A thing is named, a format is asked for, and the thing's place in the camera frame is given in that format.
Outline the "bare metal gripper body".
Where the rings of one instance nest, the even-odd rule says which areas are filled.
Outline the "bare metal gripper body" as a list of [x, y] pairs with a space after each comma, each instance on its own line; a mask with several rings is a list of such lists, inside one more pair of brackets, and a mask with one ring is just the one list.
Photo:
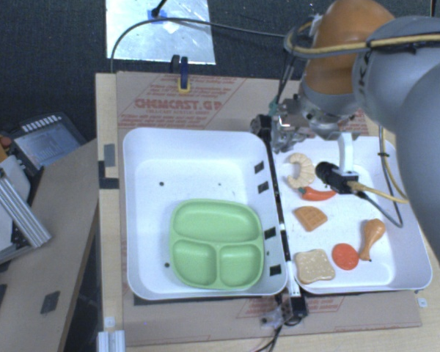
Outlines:
[[319, 136], [325, 141], [337, 141], [344, 133], [349, 116], [339, 117], [319, 109], [307, 99], [284, 99], [276, 110], [277, 128], [289, 136], [294, 131], [307, 138]]

